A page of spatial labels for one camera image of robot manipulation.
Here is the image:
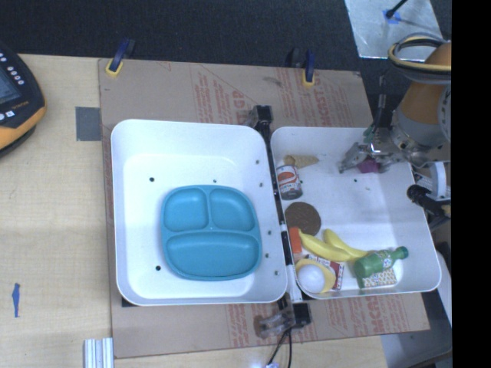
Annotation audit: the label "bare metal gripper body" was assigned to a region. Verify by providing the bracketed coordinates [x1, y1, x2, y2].
[367, 127, 433, 169]

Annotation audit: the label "purple grapes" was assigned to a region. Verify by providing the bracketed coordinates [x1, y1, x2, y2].
[356, 156, 381, 174]

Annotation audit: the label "white plastic tray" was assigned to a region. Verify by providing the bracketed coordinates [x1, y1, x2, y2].
[110, 119, 289, 307]
[270, 126, 443, 301]

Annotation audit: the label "small orange and white can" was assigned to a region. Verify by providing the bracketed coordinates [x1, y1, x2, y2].
[275, 164, 304, 201]

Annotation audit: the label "brown round biscuit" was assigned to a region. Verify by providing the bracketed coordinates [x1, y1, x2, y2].
[284, 201, 322, 238]

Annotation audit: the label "yellow banana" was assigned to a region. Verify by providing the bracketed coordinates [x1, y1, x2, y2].
[298, 229, 353, 262]
[322, 228, 369, 260]

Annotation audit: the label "green plastic bottle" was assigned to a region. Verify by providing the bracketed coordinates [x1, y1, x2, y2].
[352, 245, 410, 289]

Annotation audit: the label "orange carrot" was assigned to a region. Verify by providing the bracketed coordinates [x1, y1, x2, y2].
[288, 227, 305, 255]

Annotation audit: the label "thin black and white rod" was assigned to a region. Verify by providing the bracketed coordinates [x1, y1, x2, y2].
[260, 120, 305, 303]

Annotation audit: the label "white and orange packet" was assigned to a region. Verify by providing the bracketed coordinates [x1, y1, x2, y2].
[360, 268, 399, 291]

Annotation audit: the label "red and white carton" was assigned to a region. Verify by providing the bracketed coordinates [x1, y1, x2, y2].
[306, 254, 345, 292]

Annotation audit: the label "yellow bowl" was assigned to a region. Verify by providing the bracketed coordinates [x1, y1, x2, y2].
[294, 258, 338, 295]

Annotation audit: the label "white ball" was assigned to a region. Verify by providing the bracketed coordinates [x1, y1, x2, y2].
[298, 264, 327, 294]

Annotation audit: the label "blue divided plate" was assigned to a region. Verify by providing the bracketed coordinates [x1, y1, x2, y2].
[160, 184, 264, 282]

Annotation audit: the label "brown cardboard board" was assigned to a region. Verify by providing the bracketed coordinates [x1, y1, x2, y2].
[97, 58, 431, 360]

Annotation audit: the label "black cylinder on white bracket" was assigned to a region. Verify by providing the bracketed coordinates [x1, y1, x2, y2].
[407, 160, 452, 217]

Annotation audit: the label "black block with wires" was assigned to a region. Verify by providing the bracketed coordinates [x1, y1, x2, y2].
[254, 301, 313, 337]
[247, 104, 275, 128]

